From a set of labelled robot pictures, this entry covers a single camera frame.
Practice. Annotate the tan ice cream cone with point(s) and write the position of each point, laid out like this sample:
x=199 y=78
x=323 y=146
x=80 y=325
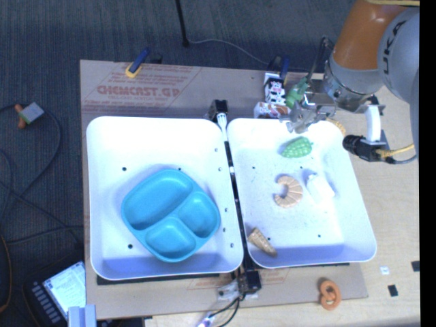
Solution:
x=261 y=241

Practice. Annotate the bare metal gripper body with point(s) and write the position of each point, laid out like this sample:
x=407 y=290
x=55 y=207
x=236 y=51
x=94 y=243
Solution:
x=323 y=97

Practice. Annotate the tan croissant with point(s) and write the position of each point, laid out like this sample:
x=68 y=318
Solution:
x=293 y=186

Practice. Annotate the grey and green cube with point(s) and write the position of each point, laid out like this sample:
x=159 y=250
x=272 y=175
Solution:
x=31 y=112

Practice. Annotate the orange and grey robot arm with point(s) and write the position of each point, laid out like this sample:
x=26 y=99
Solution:
x=364 y=36

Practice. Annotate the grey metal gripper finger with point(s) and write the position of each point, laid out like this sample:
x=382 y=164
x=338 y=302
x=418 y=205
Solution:
x=301 y=124
x=293 y=113

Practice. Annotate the cow print milk carton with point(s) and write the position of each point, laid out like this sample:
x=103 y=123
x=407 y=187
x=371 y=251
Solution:
x=275 y=92

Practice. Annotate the brown cardboard board red print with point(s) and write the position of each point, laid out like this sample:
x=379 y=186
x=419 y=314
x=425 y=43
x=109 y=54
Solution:
x=143 y=87

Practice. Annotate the white plastic tray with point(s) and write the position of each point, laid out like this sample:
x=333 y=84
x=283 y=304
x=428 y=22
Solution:
x=259 y=196
x=112 y=196

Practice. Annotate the orange pretzel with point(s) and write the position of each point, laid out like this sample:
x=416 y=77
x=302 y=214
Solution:
x=329 y=295

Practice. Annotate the white and brown carton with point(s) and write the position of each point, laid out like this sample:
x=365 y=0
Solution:
x=267 y=110

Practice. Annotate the white plastic bottle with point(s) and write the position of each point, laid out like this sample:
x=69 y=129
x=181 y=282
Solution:
x=320 y=187

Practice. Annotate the black cylinder on white bracket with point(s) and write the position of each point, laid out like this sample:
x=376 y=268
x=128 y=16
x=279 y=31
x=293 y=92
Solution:
x=369 y=145

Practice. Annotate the green grapes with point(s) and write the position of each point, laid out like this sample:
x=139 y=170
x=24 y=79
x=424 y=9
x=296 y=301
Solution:
x=295 y=148

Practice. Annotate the orange sausage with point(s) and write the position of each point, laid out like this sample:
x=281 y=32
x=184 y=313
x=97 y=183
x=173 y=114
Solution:
x=21 y=123

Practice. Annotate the thin black and white rod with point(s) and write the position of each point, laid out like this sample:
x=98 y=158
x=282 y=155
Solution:
x=233 y=179

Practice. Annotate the blue divided plate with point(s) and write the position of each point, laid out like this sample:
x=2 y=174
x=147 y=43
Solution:
x=160 y=196

